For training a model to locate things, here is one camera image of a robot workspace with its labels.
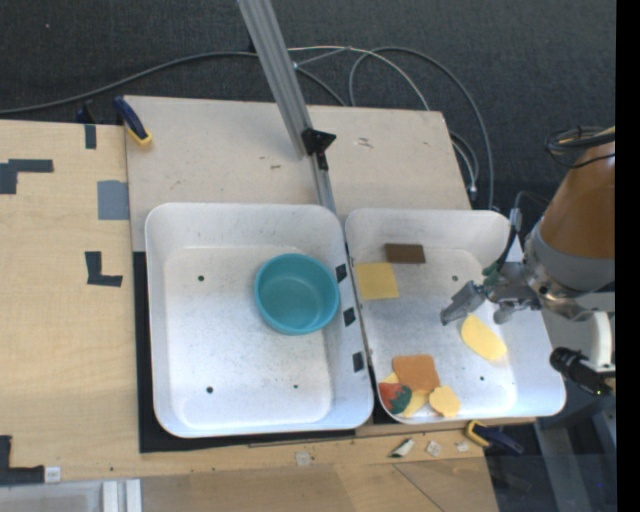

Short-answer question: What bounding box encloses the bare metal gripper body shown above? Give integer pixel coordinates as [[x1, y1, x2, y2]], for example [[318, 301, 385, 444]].
[[482, 261, 616, 322]]

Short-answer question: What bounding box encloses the yellow flat half-oval slice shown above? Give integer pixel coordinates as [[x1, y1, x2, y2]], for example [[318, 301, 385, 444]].
[[459, 314, 508, 363]]

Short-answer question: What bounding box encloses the white plastic tray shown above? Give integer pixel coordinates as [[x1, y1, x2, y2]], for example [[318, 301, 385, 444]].
[[144, 201, 376, 440], [344, 207, 568, 426]]

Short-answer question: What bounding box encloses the brown flat rectangle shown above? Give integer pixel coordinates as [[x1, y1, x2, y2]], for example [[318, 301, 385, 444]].
[[383, 242, 427, 265]]

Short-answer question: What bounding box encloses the orange-brown flat bread slice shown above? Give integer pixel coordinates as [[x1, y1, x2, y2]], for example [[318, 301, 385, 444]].
[[391, 354, 442, 394]]

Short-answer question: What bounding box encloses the yellow flat square slice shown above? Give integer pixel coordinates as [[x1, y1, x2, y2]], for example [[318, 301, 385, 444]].
[[354, 261, 401, 302]]

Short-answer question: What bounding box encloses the small yellow flat lobed piece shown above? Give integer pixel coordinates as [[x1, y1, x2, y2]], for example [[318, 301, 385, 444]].
[[428, 384, 462, 419]]

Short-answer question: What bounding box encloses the red and green flat piece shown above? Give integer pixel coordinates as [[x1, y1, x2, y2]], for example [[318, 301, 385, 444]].
[[377, 381, 413, 416]]

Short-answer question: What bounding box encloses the teal bowl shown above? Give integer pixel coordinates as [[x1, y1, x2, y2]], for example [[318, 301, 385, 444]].
[[253, 252, 342, 337]]

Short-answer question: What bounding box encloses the pale wood board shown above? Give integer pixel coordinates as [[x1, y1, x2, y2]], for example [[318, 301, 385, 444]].
[[123, 94, 536, 441]]

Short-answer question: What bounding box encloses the black cylinder on white bracket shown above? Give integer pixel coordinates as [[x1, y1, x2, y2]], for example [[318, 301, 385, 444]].
[[549, 309, 616, 397]]

